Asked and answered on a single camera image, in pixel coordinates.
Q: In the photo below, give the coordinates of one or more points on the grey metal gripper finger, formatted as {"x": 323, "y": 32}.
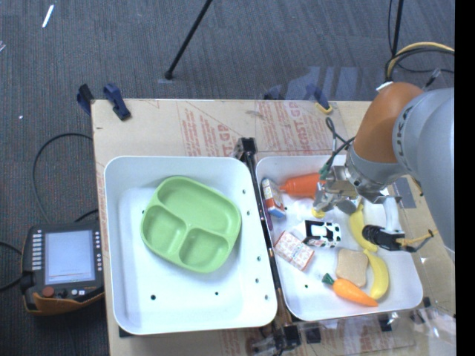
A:
{"x": 348, "y": 207}
{"x": 321, "y": 201}

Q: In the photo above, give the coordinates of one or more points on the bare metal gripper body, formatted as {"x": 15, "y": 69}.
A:
{"x": 343, "y": 185}

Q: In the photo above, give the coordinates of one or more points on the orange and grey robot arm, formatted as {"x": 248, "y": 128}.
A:
{"x": 426, "y": 143}

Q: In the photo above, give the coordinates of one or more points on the small yellow round object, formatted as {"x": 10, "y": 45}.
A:
{"x": 317, "y": 214}

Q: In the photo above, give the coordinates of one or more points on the yellow banana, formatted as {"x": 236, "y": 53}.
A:
{"x": 357, "y": 228}
{"x": 380, "y": 276}

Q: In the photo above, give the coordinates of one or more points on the orange bottle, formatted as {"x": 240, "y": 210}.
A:
{"x": 302, "y": 185}

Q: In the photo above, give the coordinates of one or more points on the black and white cow carton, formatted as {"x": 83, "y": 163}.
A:
{"x": 323, "y": 233}

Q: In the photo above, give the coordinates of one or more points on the small red and blue carton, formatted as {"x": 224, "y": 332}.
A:
{"x": 272, "y": 198}

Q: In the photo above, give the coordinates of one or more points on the orange and white packet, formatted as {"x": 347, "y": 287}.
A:
{"x": 294, "y": 250}

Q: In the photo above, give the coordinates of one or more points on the tan bread slice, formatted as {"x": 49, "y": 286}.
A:
{"x": 352, "y": 267}

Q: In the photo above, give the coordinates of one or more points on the orange carrot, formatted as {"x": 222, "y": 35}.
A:
{"x": 352, "y": 292}

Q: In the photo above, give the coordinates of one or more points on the white plastic tray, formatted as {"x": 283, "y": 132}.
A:
{"x": 193, "y": 302}
{"x": 323, "y": 299}

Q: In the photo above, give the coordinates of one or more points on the green divided plate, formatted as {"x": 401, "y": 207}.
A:
{"x": 193, "y": 213}

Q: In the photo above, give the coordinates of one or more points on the brown cardboard board red print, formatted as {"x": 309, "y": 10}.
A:
{"x": 208, "y": 128}

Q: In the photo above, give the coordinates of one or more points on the black stand pole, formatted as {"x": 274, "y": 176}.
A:
{"x": 399, "y": 17}

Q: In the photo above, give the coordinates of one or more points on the black tripod leg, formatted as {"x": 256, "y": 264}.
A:
{"x": 193, "y": 28}

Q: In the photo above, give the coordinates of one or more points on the black cylinder on white bracket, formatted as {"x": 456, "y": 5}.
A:
{"x": 382, "y": 236}

